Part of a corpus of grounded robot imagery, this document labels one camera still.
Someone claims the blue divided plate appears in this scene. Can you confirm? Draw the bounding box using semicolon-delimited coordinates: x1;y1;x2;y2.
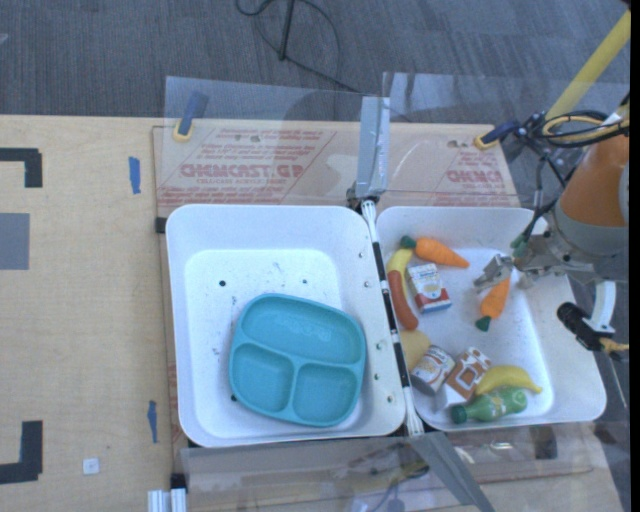
228;292;368;429

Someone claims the yellow round toy food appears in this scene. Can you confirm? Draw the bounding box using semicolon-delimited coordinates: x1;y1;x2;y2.
399;329;432;373

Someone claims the white and orange can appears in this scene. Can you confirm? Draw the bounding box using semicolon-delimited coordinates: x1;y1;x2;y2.
409;344;457;397

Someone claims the black cylinder on white bracket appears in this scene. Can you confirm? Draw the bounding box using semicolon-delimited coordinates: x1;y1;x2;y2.
556;279;618;352

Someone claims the white and red carton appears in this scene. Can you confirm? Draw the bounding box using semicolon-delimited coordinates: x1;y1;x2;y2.
405;262;453;315

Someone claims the green bottle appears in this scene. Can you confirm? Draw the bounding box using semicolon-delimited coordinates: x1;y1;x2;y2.
450;386;529;426

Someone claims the brown and white carton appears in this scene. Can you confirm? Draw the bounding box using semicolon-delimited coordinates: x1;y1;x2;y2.
433;346;493;413

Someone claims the white plastic tray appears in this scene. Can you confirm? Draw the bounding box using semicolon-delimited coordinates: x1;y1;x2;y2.
374;205;608;433
164;202;408;449

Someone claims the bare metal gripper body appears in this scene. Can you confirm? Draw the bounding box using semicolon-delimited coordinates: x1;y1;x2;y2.
512;233;597;290

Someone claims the thin black and white rod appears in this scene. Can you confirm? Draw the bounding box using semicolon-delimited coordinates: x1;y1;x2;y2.
360;199;426;437

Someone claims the red sausage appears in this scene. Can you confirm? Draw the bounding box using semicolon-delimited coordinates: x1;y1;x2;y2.
386;269;420;332

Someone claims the brown cardboard board red print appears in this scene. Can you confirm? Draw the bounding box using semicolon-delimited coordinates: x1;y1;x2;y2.
151;117;601;484

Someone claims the orange carrot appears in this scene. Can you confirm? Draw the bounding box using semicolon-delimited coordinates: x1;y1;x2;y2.
474;277;512;333
399;234;472;270

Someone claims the yellow banana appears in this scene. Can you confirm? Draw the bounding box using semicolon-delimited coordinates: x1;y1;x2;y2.
385;246;415;282
474;364;544;398

